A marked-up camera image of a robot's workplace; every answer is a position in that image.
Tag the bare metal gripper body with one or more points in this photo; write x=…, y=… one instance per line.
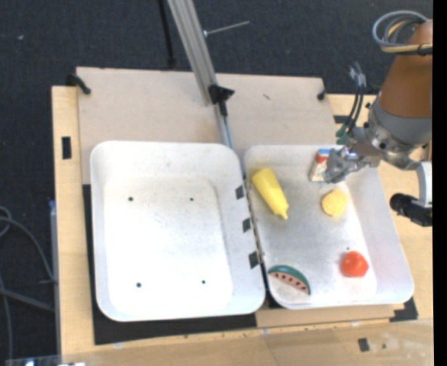
x=383, y=149

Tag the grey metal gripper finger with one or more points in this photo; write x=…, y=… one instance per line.
x=348, y=169
x=332, y=166

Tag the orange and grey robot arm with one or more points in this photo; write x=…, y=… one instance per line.
x=406, y=86

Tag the red white and blue carton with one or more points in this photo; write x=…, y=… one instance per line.
x=318, y=168

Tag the yellow squeeze bottle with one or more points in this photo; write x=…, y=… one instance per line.
x=271, y=191

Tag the white plastic tray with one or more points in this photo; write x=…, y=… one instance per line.
x=315, y=238
x=170, y=235

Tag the red tomato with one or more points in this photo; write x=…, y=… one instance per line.
x=354, y=264

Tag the thin black and white rod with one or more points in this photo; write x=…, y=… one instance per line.
x=255, y=227

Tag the green and red watermelon slice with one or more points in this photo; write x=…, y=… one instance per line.
x=293, y=278

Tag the pale brown flat board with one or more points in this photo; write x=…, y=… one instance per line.
x=147, y=105

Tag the black cylinder on white bracket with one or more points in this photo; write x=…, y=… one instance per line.
x=410, y=206

